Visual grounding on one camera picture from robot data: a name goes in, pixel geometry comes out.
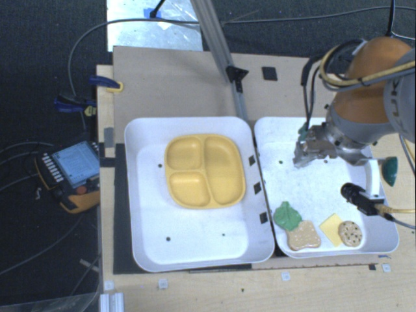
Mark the brown chocolate chip biscuit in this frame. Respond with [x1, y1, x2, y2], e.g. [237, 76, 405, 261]
[337, 220, 363, 248]

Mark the brown bread slice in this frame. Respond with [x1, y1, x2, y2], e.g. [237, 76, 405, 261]
[285, 220, 322, 252]

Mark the black cylinder on white bracket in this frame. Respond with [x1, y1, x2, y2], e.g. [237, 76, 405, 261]
[340, 158, 387, 216]

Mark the white plastic tray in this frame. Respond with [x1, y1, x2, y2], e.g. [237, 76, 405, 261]
[253, 116, 400, 260]
[123, 116, 276, 273]

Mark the green lettuce leaf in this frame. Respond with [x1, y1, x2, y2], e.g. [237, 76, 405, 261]
[272, 201, 303, 232]

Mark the yellow cheese slice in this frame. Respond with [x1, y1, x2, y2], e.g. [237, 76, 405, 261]
[318, 213, 346, 248]

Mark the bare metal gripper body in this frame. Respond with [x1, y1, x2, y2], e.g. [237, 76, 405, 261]
[304, 123, 374, 166]

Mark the brown cardboard board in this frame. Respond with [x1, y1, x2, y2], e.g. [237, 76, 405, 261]
[112, 45, 391, 272]

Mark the dark green toy piece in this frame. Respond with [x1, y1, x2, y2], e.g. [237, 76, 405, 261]
[383, 156, 399, 188]

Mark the yellow divided plate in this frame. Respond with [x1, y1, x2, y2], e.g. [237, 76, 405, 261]
[164, 134, 247, 211]

